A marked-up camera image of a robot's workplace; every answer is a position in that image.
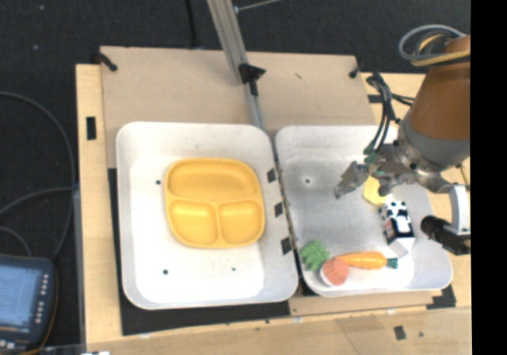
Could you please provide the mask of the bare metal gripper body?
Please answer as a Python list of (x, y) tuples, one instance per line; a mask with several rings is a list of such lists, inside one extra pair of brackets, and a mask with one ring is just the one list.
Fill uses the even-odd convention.
[(445, 166), (428, 161), (406, 139), (385, 143), (367, 157), (369, 174), (378, 177), (389, 174), (407, 175), (407, 185), (418, 184), (432, 193), (448, 193), (451, 182), (441, 174)]

